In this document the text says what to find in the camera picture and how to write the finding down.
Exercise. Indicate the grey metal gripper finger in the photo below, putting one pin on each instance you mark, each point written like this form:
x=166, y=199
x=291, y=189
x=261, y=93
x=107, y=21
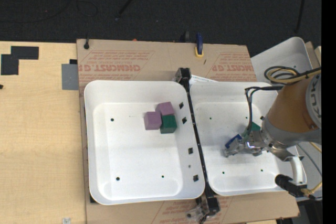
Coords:
x=233, y=150

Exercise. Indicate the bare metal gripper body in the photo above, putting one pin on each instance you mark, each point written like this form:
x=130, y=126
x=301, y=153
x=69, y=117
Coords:
x=258, y=143

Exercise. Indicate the blue cube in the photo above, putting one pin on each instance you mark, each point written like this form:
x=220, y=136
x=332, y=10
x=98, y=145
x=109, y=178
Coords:
x=232, y=142

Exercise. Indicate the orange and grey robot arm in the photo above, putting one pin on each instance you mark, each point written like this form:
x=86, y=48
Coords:
x=288, y=107

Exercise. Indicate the white plastic tray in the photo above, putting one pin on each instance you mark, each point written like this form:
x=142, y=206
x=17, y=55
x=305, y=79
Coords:
x=136, y=160
x=223, y=112

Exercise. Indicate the thin black rod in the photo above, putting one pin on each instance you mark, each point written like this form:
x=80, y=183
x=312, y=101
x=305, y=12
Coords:
x=195, y=126

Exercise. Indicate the green cube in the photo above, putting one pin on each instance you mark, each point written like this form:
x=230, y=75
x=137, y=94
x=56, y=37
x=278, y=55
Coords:
x=168, y=124

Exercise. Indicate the white paper strip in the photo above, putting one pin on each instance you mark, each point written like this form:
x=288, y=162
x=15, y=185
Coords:
x=202, y=79

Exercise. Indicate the purple cube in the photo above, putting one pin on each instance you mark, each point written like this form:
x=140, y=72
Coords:
x=165, y=108
x=152, y=121

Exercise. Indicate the brown cardboard board red print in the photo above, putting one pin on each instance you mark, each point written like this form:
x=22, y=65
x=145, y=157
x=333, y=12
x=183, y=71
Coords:
x=157, y=63

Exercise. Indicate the black cylinder on white bracket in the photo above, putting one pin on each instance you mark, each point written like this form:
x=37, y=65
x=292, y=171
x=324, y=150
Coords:
x=288, y=185

